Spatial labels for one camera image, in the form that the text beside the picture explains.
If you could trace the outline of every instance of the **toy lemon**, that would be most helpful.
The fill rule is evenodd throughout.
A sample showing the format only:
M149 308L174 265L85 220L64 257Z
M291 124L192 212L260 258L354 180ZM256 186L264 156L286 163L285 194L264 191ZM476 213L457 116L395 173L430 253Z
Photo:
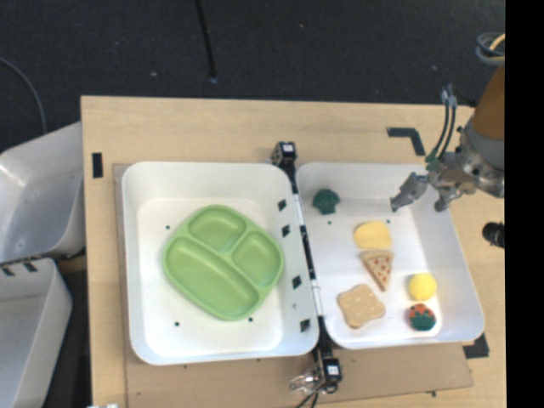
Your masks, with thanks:
M408 290L416 301L427 301L436 293L436 280L431 274L416 274L411 277Z

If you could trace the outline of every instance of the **toy food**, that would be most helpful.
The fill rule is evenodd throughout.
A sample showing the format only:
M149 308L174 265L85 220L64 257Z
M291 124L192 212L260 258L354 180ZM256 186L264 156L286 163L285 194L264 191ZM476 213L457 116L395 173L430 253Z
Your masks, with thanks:
M317 208L321 214L331 214L336 211L336 205L340 197L330 189L319 190L312 200L312 206Z
M227 206L207 206L168 239L162 256L167 278L186 298L222 320L245 319L258 309L285 266L276 240Z
M361 249L386 249L393 244L388 226L382 221L370 221L359 225L354 240Z
M436 293L436 280L431 274L416 274L410 278L408 290L415 301L427 301Z
M354 329L385 315L385 305L380 302L367 284L359 284L337 297L346 323Z
M436 324L436 316L424 303L411 306L408 317L411 325L418 331L428 331Z
M361 254L363 264L383 292L389 287L393 257L394 254L387 249L366 251Z

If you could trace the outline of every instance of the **dark carpet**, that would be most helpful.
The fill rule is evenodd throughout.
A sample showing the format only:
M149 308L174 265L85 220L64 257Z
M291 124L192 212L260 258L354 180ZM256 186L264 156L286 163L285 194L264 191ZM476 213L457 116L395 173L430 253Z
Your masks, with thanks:
M493 68L476 38L504 32L506 0L0 0L0 58L36 89L48 130L83 94L440 102L478 99ZM22 76L0 63L0 150L42 132Z

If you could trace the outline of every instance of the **green plate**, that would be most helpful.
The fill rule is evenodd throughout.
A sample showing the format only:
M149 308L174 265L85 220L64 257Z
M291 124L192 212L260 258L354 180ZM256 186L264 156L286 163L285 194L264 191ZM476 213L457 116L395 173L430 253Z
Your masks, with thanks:
M263 303L280 279L278 243L226 206L208 206L168 240L162 265L168 279L193 303L223 320L240 320Z

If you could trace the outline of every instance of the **white tray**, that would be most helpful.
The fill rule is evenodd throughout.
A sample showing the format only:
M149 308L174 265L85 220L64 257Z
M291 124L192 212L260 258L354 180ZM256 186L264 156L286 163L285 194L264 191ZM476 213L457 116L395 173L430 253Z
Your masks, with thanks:
M427 192L393 212L389 198L411 172L425 173L419 165L309 163L297 172L304 219L314 260L326 329L338 345L364 349L417 343L474 340L484 330L484 315L474 290L449 211L436 212L438 192ZM312 207L318 190L335 191L341 202L336 212L322 215ZM360 260L353 240L357 225L370 220L388 222L395 253L389 288L381 292ZM416 331L407 319L415 301L408 281L418 272L430 272L437 294L426 301L437 316L430 331ZM386 314L354 330L346 325L337 295L357 284L371 286L386 306Z
M278 203L286 201L279 209ZM196 210L223 204L268 231L281 245L285 269L251 319L223 321L185 299L162 270L168 237ZM142 162L122 177L129 336L134 352L154 365L308 353L319 329L287 176L268 164ZM282 228L290 226L285 237ZM293 278L302 284L293 288ZM309 328L301 331L301 322Z
M85 245L82 125L0 156L0 262L58 257Z
M0 270L0 408L42 406L72 310L50 258Z

